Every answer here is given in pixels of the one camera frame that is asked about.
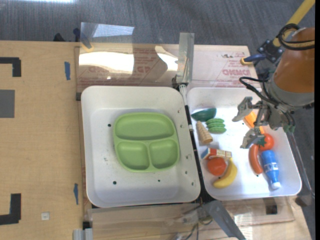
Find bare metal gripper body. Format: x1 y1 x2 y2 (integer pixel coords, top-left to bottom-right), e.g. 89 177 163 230
254 100 296 132

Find orange carrot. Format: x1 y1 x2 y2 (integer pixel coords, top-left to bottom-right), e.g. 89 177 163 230
243 111 266 135

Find red tomato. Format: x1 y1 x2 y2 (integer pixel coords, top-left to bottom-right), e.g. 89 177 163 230
257 132 275 152

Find orange sausage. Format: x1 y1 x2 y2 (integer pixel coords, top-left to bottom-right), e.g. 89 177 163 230
248 143 264 176

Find green stacked slices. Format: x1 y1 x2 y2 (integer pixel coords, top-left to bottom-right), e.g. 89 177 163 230
205 117 228 135

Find blue bottle white cap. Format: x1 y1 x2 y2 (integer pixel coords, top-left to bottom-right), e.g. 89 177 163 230
260 149 282 191

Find red white blue carton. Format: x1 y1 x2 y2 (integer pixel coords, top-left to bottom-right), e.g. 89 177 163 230
200 147 233 161

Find orange fruit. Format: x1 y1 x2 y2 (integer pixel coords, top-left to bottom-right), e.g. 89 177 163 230
206 156 228 177

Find yellow banana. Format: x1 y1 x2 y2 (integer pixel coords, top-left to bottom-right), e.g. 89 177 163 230
212 157 239 190

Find beige ice cream cone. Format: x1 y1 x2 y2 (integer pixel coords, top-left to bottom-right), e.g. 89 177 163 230
195 120 214 145

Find white plastic tray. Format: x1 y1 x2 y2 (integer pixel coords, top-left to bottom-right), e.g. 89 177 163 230
80 85 202 209
186 86 303 202

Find brown cardboard board red print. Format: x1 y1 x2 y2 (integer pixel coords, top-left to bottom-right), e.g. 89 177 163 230
74 43 312 240

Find green divided plate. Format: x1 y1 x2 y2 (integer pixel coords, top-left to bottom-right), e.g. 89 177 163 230
112 111 181 173

